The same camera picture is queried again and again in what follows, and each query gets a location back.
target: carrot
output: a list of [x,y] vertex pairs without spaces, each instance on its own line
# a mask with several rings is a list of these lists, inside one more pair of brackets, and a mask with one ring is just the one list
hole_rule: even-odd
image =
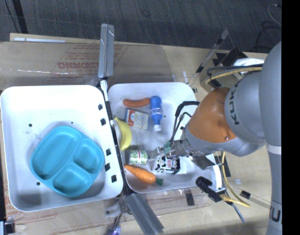
[[147,170],[142,169],[140,167],[128,165],[128,164],[125,164],[124,167],[131,174],[133,174],[134,176],[136,176],[138,179],[140,179],[142,182],[144,182],[146,184],[151,185],[151,184],[157,183],[160,186],[163,184],[163,180],[162,179],[157,179],[155,177],[155,175],[150,171],[147,171]]
[[144,107],[148,104],[150,104],[150,98],[146,97],[141,100],[130,100],[130,99],[124,99],[123,104],[127,107],[132,107],[132,108],[139,108],[139,107]]

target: can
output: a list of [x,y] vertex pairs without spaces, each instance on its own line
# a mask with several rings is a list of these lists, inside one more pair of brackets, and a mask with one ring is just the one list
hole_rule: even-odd
[[146,165],[148,154],[145,150],[126,150],[125,160],[128,165]]

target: dark floor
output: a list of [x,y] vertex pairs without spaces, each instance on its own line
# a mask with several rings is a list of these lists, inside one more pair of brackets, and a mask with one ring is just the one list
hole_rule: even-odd
[[[263,53],[281,40],[282,0],[20,2],[30,34],[100,39],[100,25],[105,23],[114,25],[115,41],[212,48],[228,29],[236,48]],[[0,41],[8,41],[10,32],[21,32],[15,15],[12,0],[0,0]],[[0,219],[1,197],[0,170]]]

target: white bottle cap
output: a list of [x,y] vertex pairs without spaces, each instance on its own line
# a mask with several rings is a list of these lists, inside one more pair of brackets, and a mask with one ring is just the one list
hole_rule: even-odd
[[161,125],[160,124],[155,124],[154,125],[154,130],[155,131],[160,131],[162,128],[161,128]]

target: sausage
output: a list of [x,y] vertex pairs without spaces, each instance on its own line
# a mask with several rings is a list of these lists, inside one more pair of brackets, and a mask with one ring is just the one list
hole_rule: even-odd
[[127,107],[139,108],[150,104],[150,98],[146,97],[144,99],[136,100],[136,101],[130,99],[124,99],[123,104]]

